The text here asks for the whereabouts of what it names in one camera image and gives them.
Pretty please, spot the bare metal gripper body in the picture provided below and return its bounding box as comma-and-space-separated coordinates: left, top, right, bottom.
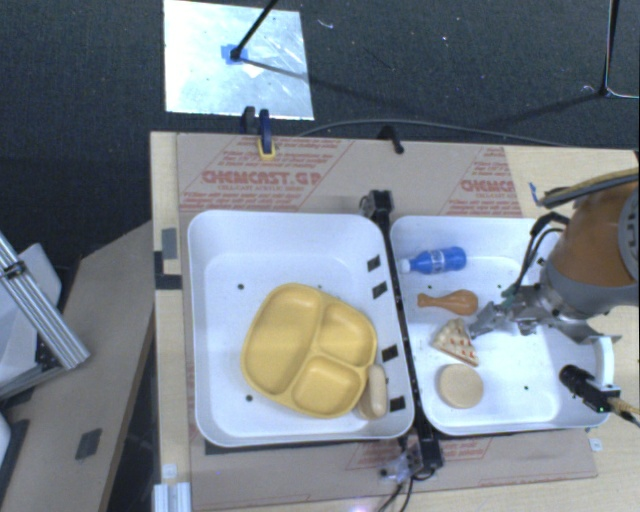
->
497, 285, 570, 337

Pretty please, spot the pizza slice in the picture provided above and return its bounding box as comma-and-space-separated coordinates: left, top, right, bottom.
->
431, 317, 481, 368

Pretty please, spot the brown chicken drumstick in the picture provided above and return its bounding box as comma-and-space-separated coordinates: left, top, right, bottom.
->
416, 289, 479, 317

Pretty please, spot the beige round biscuit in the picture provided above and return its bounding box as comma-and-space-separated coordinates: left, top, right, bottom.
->
435, 362, 485, 410

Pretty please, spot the white plastic tray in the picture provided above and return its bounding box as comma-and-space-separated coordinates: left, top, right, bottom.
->
389, 215, 613, 437
186, 209, 417, 448

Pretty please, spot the blue plastic bottle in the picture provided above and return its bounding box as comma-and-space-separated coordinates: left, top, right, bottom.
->
399, 245, 468, 276

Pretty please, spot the thin black rod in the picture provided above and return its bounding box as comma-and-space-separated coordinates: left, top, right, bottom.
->
380, 213, 427, 437

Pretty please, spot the beige bread roll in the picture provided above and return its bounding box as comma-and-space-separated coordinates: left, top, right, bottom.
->
356, 363, 390, 421

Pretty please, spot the yellow divided plate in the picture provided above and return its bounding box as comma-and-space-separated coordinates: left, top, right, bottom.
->
239, 282, 379, 420

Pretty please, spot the brown cardboard board red print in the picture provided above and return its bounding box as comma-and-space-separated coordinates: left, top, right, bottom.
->
175, 131, 600, 512

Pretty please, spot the black cylinder on white bracket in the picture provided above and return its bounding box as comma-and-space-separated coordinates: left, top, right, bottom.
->
558, 334, 623, 415

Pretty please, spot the black block with thin wires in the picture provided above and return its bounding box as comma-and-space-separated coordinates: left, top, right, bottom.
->
412, 430, 445, 475
359, 189, 396, 219

